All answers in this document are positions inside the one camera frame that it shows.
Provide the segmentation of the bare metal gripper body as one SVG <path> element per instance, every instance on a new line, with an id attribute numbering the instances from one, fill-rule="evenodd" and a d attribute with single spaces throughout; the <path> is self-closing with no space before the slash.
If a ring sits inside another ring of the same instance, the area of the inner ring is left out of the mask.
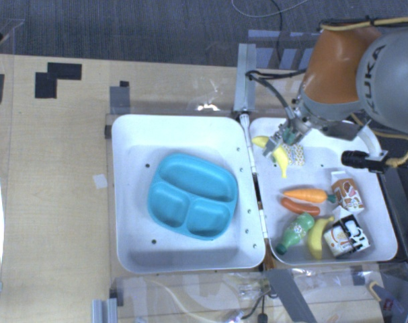
<path id="1" fill-rule="evenodd" d="M 274 133 L 275 141 L 295 145 L 302 141 L 312 129 L 322 129 L 322 120 L 312 115 L 306 108 L 285 108 L 286 121 Z"/>

